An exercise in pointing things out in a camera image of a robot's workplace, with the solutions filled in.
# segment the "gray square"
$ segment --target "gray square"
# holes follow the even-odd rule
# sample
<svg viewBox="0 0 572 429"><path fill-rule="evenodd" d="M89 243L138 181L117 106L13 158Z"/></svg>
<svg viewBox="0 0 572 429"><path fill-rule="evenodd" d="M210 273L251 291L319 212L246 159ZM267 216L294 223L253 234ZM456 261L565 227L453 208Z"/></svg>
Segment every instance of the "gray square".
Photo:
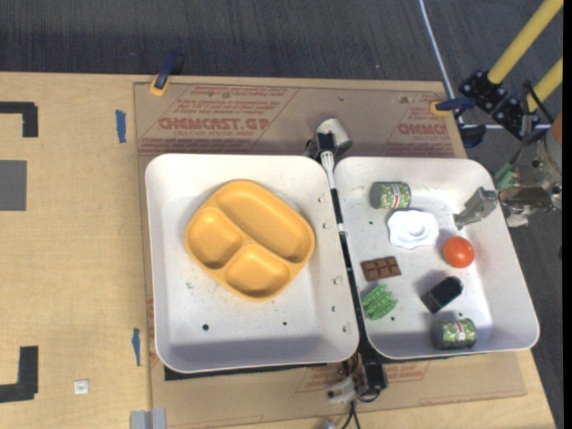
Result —
<svg viewBox="0 0 572 429"><path fill-rule="evenodd" d="M26 161L0 161L0 211L26 210Z"/></svg>

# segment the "brown chocolate block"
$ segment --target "brown chocolate block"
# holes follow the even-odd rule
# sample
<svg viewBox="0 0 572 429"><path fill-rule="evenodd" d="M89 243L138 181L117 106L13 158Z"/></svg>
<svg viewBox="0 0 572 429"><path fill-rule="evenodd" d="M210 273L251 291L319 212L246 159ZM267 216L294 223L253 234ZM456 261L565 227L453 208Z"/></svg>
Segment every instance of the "brown chocolate block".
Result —
<svg viewBox="0 0 572 429"><path fill-rule="evenodd" d="M390 276L401 275L400 267L397 265L395 257L385 257L361 263L364 276L369 282L389 278Z"/></svg>

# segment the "white tray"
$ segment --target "white tray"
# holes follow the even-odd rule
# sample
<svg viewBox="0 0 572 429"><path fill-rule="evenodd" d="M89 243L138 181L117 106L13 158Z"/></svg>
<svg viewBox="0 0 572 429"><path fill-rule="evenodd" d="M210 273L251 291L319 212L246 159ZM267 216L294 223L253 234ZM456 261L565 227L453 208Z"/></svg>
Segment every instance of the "white tray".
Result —
<svg viewBox="0 0 572 429"><path fill-rule="evenodd" d="M227 181L259 182L306 218L315 251L275 299L251 302L216 282L187 254L183 234ZM358 328L322 167L302 156L164 155L145 173L156 350L193 373L332 363L358 347Z"/></svg>
<svg viewBox="0 0 572 429"><path fill-rule="evenodd" d="M396 308L380 320L366 319L369 340L380 354L394 359L432 358L529 349L536 343L538 320L501 207L461 231L453 222L452 215L465 209L479 187L494 190L491 176L480 164L466 159L349 157L336 167L335 180L360 295L377 284L366 281L361 262L394 256L402 273L382 280L399 300ZM390 244L387 219L391 212L369 204L375 181L409 185L410 209L431 213L439 222L435 248L408 251ZM441 256L444 241L453 235L465 237L475 248L475 262L466 269L451 267ZM446 276L457 276L464 290L432 315L419 297ZM476 325L476 345L435 349L431 323L464 317Z"/></svg>

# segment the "can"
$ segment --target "can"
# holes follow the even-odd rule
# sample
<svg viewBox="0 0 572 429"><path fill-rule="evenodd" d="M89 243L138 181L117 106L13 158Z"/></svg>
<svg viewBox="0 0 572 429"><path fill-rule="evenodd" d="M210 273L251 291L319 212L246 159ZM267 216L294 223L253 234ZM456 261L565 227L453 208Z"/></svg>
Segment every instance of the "can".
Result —
<svg viewBox="0 0 572 429"><path fill-rule="evenodd" d="M369 191L373 208L397 210L411 203L411 189L404 182L375 182Z"/></svg>
<svg viewBox="0 0 572 429"><path fill-rule="evenodd" d="M475 324L468 318L437 322L431 334L437 349L471 348L476 343Z"/></svg>

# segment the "wooden table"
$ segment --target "wooden table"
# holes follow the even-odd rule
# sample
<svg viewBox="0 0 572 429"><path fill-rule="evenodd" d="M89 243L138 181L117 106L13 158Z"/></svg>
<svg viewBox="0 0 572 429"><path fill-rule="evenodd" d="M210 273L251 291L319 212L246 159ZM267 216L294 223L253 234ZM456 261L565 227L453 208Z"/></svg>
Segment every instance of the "wooden table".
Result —
<svg viewBox="0 0 572 429"><path fill-rule="evenodd" d="M23 138L21 116L0 114L0 160L27 161L26 211L0 211L0 383L16 383L20 347L39 351L38 393L0 404L0 427L129 427L132 410L152 408L133 99L134 83L144 81L150 78L0 73L0 101L34 102L39 120L39 137ZM125 143L115 110L126 113ZM517 360L526 396L363 413L362 427L553 427L530 351ZM76 394L82 379L89 393Z"/></svg>

